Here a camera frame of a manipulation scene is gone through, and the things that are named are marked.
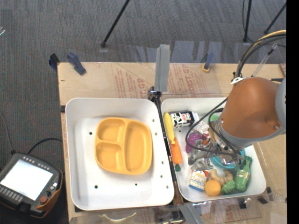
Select green ribbed toy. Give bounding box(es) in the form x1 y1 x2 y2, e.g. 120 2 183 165
221 180 236 195

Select red and white packet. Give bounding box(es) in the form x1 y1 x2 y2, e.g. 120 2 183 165
192 120 211 140

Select black tripod stand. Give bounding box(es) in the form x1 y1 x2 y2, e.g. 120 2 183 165
242 0 287 43
100 0 137 48

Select yellow banana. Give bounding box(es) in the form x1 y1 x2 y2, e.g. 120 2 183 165
163 112 176 145

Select white blue yellow carton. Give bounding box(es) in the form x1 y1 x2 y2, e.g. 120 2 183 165
188 169 209 193

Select purple grapes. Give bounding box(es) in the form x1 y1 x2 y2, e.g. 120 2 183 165
185 132 203 154

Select orange carrot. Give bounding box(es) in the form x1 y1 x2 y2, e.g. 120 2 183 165
170 138 184 172

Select teal bowl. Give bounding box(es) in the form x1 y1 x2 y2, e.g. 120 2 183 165
209 148 246 170

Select orange ball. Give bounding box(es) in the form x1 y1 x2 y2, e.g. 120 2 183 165
205 179 222 197

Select brown cardboard board red print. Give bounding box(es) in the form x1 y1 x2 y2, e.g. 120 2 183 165
57 62 287 224

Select yellow divided plate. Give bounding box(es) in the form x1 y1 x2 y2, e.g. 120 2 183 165
94 117 154 175

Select cow print milk carton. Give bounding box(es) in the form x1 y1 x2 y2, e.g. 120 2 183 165
170 111 196 128

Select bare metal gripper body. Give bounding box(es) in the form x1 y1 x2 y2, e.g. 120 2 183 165
198 134 234 159

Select white plastic tray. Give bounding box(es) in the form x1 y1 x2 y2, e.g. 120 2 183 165
64 97 175 211
160 97 267 203

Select tan pretzel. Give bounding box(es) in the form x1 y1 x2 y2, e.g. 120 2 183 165
207 168 234 186

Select green bottle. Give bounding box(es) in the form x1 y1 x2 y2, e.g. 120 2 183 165
235 155 253 193

